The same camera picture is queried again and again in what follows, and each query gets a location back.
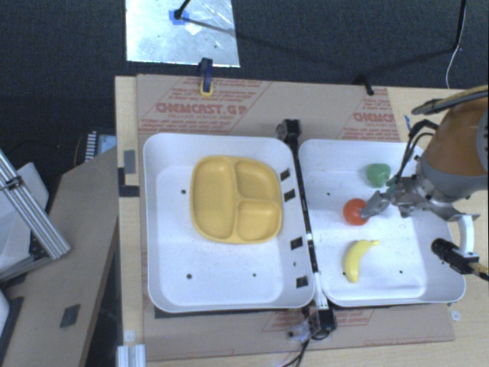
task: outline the white tray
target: white tray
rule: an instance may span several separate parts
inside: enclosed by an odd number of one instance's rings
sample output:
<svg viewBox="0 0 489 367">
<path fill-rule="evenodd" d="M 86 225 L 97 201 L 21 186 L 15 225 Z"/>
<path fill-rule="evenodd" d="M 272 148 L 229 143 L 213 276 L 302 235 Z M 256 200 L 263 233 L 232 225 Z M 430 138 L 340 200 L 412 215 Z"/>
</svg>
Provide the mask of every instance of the white tray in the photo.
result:
<svg viewBox="0 0 489 367">
<path fill-rule="evenodd" d="M 172 313 L 301 307 L 314 294 L 302 207 L 290 149 L 274 138 L 158 134 L 144 145 L 148 290 Z M 202 237 L 190 218 L 192 171 L 202 158 L 228 155 L 268 164 L 280 175 L 283 202 L 279 234 L 265 243 L 232 245 Z M 303 245 L 291 249 L 290 241 Z M 307 278 L 307 285 L 298 280 Z"/>
<path fill-rule="evenodd" d="M 366 178 L 372 163 L 396 173 L 406 145 L 373 141 L 308 140 L 300 162 L 313 229 L 321 286 L 328 299 L 344 307 L 451 302 L 465 292 L 465 279 L 432 253 L 434 239 L 452 240 L 448 224 L 431 212 L 402 219 L 395 206 L 350 226 L 342 208 L 355 197 L 367 201 L 376 190 Z M 404 175 L 414 174 L 415 162 Z M 353 284 L 342 274 L 343 259 L 359 239 L 378 239 L 361 260 Z"/>
</svg>

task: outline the black clip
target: black clip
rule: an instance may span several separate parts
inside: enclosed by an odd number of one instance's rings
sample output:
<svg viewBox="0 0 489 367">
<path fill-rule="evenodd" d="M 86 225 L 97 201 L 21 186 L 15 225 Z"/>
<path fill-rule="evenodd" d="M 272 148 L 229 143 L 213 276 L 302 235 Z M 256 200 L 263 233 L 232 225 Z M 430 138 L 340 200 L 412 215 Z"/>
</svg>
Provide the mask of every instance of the black clip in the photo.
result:
<svg viewBox="0 0 489 367">
<path fill-rule="evenodd" d="M 20 175 L 16 175 L 13 177 L 11 180 L 8 180 L 5 182 L 5 185 L 3 187 L 0 187 L 0 191 L 5 190 L 5 189 L 15 189 L 16 187 L 21 186 L 24 183 L 24 180 Z"/>
</svg>

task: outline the red tomato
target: red tomato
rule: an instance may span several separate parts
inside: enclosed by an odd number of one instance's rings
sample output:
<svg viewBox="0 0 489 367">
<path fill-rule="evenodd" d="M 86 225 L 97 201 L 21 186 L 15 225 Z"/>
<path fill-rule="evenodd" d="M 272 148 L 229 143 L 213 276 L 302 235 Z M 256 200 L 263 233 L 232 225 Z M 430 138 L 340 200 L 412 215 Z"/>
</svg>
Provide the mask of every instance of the red tomato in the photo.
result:
<svg viewBox="0 0 489 367">
<path fill-rule="evenodd" d="M 367 203 L 362 199 L 351 199 L 343 207 L 343 216 L 345 220 L 353 226 L 363 226 L 367 219 L 362 219 L 360 215 L 360 209 L 367 206 Z"/>
</svg>

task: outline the toy fruit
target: toy fruit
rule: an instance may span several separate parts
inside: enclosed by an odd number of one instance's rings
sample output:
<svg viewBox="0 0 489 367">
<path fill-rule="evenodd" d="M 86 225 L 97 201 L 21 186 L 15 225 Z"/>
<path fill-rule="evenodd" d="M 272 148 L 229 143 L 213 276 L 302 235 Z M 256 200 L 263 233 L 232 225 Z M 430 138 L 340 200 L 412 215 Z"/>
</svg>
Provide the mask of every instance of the toy fruit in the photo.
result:
<svg viewBox="0 0 489 367">
<path fill-rule="evenodd" d="M 353 226 L 363 226 L 367 219 L 362 219 L 360 209 L 367 206 L 367 203 L 362 199 L 351 199 L 343 207 L 343 216 L 345 220 Z"/>
<path fill-rule="evenodd" d="M 390 176 L 388 164 L 374 163 L 367 168 L 367 179 L 375 187 L 382 187 Z"/>
<path fill-rule="evenodd" d="M 378 244 L 378 240 L 367 241 L 362 239 L 348 250 L 345 258 L 345 274 L 349 281 L 352 283 L 358 282 L 361 258 L 372 246 L 377 246 Z"/>
</svg>

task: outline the white cable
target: white cable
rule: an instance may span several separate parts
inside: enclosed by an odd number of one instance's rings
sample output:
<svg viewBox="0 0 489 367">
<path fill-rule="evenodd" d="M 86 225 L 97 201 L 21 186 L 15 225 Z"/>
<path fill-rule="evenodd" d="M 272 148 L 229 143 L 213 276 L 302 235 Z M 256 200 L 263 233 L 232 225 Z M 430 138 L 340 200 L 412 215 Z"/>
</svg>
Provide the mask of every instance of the white cable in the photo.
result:
<svg viewBox="0 0 489 367">
<path fill-rule="evenodd" d="M 460 43 L 461 43 L 461 36 L 462 34 L 464 33 L 464 27 L 465 27 L 465 8 L 464 8 L 464 16 L 462 17 L 461 19 L 461 29 L 460 29 L 460 38 L 458 39 L 458 44 L 457 44 L 457 47 L 455 48 L 455 50 L 453 51 L 453 54 L 452 54 L 452 58 L 450 59 L 450 64 L 449 64 L 449 67 L 447 68 L 446 70 L 446 75 L 445 75 L 445 83 L 446 83 L 446 88 L 449 89 L 450 88 L 450 85 L 449 85 L 449 72 L 450 72 L 450 68 L 452 68 L 452 63 L 453 63 L 453 60 L 455 59 L 455 56 L 457 55 L 457 52 L 458 52 L 458 49 L 460 49 Z"/>
</svg>

